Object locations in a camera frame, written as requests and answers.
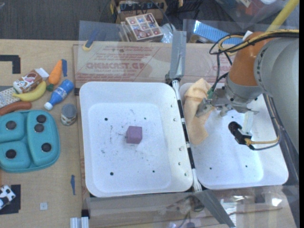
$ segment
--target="purple block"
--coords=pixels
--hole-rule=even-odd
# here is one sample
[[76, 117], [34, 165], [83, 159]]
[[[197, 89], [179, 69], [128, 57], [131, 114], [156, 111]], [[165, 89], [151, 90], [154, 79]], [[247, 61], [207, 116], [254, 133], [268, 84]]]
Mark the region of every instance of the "purple block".
[[127, 143], [140, 143], [143, 139], [143, 128], [129, 126], [127, 130]]

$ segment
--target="tan towel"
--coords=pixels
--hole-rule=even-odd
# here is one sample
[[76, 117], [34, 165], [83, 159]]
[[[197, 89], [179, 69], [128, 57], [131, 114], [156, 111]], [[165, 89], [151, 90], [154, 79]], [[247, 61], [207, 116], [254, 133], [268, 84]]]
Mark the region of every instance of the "tan towel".
[[210, 88], [210, 84], [201, 78], [191, 85], [184, 95], [183, 110], [189, 139], [192, 144], [200, 144], [208, 136], [205, 123], [212, 110], [200, 117], [196, 117], [195, 114], [202, 99], [207, 97], [207, 92]]

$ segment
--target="table surface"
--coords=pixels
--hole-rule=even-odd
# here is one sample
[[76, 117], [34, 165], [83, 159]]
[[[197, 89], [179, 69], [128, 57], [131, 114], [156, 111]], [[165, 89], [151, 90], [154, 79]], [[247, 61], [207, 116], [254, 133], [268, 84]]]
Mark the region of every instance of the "table surface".
[[[12, 74], [11, 62], [0, 62], [0, 85], [10, 86], [20, 76], [34, 68], [42, 67], [49, 73], [60, 59], [65, 59], [68, 65], [67, 78], [74, 81], [73, 45], [77, 41], [52, 40], [0, 40], [2, 55], [19, 55], [21, 58], [21, 74]], [[44, 110], [44, 103], [48, 101], [50, 92], [46, 92], [39, 100], [34, 101], [32, 109]], [[1, 171], [1, 184], [21, 185], [21, 210], [19, 213], [0, 215], [1, 227], [70, 227], [70, 218], [81, 217], [83, 208], [81, 166], [78, 139], [78, 124], [64, 126], [60, 122], [60, 110], [64, 104], [77, 104], [73, 93], [69, 94], [64, 102], [55, 105], [50, 111], [58, 126], [61, 154], [51, 167], [27, 173], [7, 173]], [[75, 176], [75, 190], [71, 188], [71, 176]], [[40, 210], [40, 203], [46, 202], [47, 210]], [[269, 227], [295, 227], [288, 205], [284, 209], [268, 211], [272, 218], [267, 216], [266, 222], [273, 222]], [[258, 222], [258, 214], [247, 214], [243, 217], [243, 224], [253, 221], [252, 227]], [[212, 226], [213, 228], [226, 227], [225, 225]]]

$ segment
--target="banana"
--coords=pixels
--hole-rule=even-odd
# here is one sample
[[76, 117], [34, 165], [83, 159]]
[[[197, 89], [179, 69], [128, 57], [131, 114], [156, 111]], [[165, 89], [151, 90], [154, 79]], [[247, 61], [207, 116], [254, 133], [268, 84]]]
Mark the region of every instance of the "banana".
[[47, 84], [45, 81], [42, 81], [35, 89], [32, 91], [22, 93], [22, 94], [13, 94], [13, 96], [20, 98], [21, 101], [31, 102], [38, 100], [47, 89]]

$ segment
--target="yellow pole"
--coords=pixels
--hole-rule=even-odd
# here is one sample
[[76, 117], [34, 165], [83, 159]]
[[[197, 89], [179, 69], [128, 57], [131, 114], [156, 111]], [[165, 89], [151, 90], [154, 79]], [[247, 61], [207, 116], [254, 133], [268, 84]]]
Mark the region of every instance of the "yellow pole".
[[300, 0], [289, 0], [286, 6], [281, 10], [281, 12], [277, 15], [275, 20], [271, 23], [271, 25], [268, 27], [266, 31], [278, 29], [288, 18], [291, 12], [296, 8], [299, 2]]

